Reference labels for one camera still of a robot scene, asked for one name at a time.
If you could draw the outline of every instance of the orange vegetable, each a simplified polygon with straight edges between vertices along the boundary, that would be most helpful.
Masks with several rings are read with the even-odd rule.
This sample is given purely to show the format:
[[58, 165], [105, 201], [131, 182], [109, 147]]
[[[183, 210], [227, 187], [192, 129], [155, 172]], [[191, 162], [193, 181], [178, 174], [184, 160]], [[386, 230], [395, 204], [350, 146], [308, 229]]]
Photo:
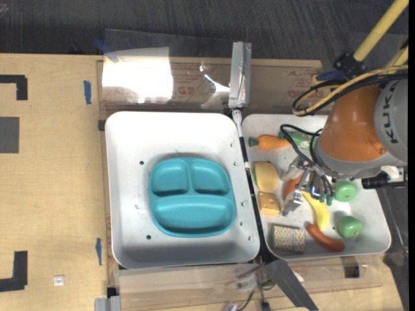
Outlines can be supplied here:
[[342, 241], [333, 240], [332, 238], [326, 236], [316, 225], [309, 224], [307, 226], [307, 231], [318, 243], [325, 246], [327, 249], [334, 252], [341, 252], [344, 250], [344, 243]]
[[287, 185], [285, 186], [284, 190], [284, 199], [287, 198], [287, 196], [295, 190], [296, 185], [298, 184], [298, 182], [300, 182], [301, 176], [302, 175], [299, 175], [296, 179], [290, 179], [287, 182]]
[[277, 136], [262, 135], [258, 138], [258, 146], [263, 150], [275, 150], [276, 148], [283, 148], [291, 145], [286, 139], [281, 139]]

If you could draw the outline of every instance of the teal plate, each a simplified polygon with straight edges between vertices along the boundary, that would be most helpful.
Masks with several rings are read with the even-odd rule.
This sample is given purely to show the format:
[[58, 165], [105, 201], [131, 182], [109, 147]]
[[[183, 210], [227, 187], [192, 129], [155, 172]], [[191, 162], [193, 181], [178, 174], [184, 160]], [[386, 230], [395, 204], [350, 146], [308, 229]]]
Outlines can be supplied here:
[[229, 176], [212, 160], [160, 161], [150, 173], [148, 193], [153, 221], [167, 235], [215, 236], [227, 231], [235, 220]]

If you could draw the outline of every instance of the wooden table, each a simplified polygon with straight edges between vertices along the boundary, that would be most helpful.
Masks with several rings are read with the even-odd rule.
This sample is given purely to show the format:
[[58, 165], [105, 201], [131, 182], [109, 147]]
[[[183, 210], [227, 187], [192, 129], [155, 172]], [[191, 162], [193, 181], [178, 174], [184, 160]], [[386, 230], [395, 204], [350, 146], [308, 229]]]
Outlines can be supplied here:
[[[12, 277], [15, 251], [28, 255], [25, 289], [0, 292], [0, 310], [93, 310], [95, 298], [106, 296], [100, 60], [0, 54], [0, 75], [28, 80], [28, 100], [16, 100], [15, 84], [0, 84], [0, 117], [19, 117], [19, 153], [0, 154], [0, 279]], [[84, 81], [91, 84], [91, 104]], [[379, 273], [381, 286], [311, 297], [321, 310], [402, 310], [392, 274], [381, 262]], [[54, 285], [57, 275], [64, 276], [63, 285]], [[269, 301], [273, 310], [292, 307], [286, 297]], [[259, 303], [252, 301], [246, 310], [260, 310]]]

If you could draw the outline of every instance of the white tray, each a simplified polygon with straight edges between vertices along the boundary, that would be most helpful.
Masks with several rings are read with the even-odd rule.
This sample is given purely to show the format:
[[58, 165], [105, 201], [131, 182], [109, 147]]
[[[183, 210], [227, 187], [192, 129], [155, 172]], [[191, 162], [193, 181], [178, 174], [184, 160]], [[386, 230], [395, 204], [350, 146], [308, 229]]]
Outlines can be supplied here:
[[[112, 249], [125, 268], [248, 262], [259, 236], [236, 125], [214, 113], [119, 112], [105, 125]], [[169, 236], [154, 224], [148, 175], [161, 160], [202, 157], [227, 171], [236, 218], [223, 234]]]
[[[261, 135], [278, 135], [279, 127], [282, 124], [292, 124], [310, 132], [316, 132], [322, 128], [327, 117], [297, 117], [295, 115], [274, 115], [274, 114], [253, 114], [243, 120], [243, 134], [246, 142], [246, 151], [250, 166], [253, 168], [256, 161], [269, 161], [277, 168], [278, 174], [286, 170], [289, 164], [295, 159], [296, 153], [291, 146], [277, 150], [262, 150], [248, 146], [249, 137], [259, 137]], [[348, 255], [367, 255], [384, 253], [391, 243], [390, 231], [383, 213], [379, 198], [375, 190], [365, 190], [362, 188], [359, 179], [353, 182], [357, 187], [354, 199], [348, 203], [341, 203], [333, 200], [329, 207], [330, 223], [324, 234], [332, 238], [343, 240], [337, 233], [335, 222], [338, 215], [353, 215], [363, 222], [363, 229], [357, 238], [344, 240], [346, 247], [341, 253], [327, 250], [318, 244], [312, 236], [305, 230], [306, 222], [315, 222], [314, 212], [309, 203], [303, 200], [303, 205], [287, 216], [268, 216], [261, 214], [261, 221], [264, 229], [267, 246], [271, 252], [285, 260], [294, 259], [317, 259], [322, 257], [339, 257]], [[284, 182], [279, 180], [275, 195], [282, 206]], [[278, 253], [270, 248], [270, 227], [272, 224], [287, 225], [301, 228], [305, 231], [305, 252], [301, 255]]]

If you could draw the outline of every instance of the green ball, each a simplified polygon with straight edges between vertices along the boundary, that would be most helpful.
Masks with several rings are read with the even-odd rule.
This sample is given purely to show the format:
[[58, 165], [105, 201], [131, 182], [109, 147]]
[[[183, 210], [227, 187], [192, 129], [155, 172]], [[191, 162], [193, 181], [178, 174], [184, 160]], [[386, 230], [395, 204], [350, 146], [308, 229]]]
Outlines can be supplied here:
[[335, 199], [339, 202], [350, 202], [356, 195], [356, 186], [352, 182], [340, 181], [336, 183]]
[[362, 222], [350, 215], [340, 218], [337, 224], [338, 233], [342, 238], [357, 237], [361, 233], [362, 228]]

